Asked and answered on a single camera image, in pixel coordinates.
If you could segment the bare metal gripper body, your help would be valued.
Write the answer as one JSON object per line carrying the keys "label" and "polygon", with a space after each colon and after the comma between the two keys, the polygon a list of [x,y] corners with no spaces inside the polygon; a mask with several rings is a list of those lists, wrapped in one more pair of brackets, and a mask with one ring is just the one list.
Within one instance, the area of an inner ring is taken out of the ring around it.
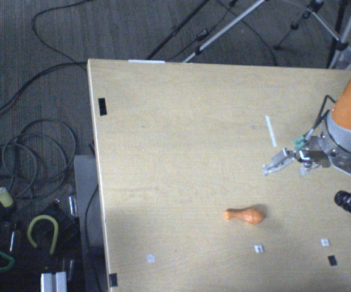
{"label": "bare metal gripper body", "polygon": [[334,167],[351,176],[351,151],[335,143],[328,134],[301,136],[293,144],[298,162],[315,162],[322,168]]}

